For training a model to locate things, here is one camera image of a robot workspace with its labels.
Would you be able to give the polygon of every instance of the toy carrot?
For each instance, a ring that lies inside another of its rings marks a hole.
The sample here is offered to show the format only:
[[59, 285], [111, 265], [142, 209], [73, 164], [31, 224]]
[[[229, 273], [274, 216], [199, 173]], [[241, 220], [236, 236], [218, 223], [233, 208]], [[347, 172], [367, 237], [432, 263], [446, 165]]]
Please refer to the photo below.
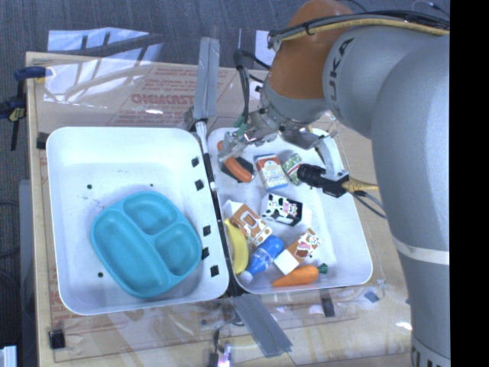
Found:
[[295, 268], [289, 274], [278, 278], [272, 283], [274, 287], [286, 287], [289, 285], [309, 284], [319, 276], [319, 273], [328, 273], [328, 265], [322, 264], [318, 267], [314, 265], [304, 265]]

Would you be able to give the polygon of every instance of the blue divided plate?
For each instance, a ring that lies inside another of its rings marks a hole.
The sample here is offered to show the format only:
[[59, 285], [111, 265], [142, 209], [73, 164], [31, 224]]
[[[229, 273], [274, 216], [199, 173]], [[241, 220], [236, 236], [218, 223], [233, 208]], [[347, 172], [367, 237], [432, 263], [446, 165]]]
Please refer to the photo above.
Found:
[[135, 297], [156, 297], [180, 283], [202, 259], [202, 242], [165, 196], [132, 194], [104, 209], [90, 230], [112, 277]]

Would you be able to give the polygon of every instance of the white band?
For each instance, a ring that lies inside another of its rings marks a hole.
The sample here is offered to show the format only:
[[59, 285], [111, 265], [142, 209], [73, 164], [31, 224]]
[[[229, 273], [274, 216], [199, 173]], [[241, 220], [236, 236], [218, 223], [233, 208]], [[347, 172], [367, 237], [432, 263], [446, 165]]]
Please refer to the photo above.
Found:
[[432, 264], [450, 265], [450, 252], [410, 246], [396, 239], [394, 236], [392, 239], [394, 240], [397, 251], [409, 258]]

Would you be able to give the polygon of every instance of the yellow banana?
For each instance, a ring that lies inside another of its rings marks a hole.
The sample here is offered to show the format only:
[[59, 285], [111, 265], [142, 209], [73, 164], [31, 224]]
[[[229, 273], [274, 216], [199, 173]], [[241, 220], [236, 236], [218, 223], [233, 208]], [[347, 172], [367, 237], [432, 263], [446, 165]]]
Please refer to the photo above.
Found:
[[240, 274], [246, 269], [250, 253], [248, 244], [243, 232], [231, 224], [229, 219], [224, 219], [224, 224], [228, 227], [228, 235], [232, 245], [232, 268], [235, 274]]

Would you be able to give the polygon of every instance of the toy bottle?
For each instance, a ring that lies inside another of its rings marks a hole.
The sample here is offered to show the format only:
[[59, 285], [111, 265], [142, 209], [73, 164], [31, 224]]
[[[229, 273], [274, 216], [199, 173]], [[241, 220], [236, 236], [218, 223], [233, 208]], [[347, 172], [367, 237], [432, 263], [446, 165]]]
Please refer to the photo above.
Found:
[[267, 269], [282, 250], [282, 239], [278, 236], [270, 235], [250, 256], [246, 270], [238, 276], [239, 280], [244, 284], [250, 283], [253, 280], [253, 276]]

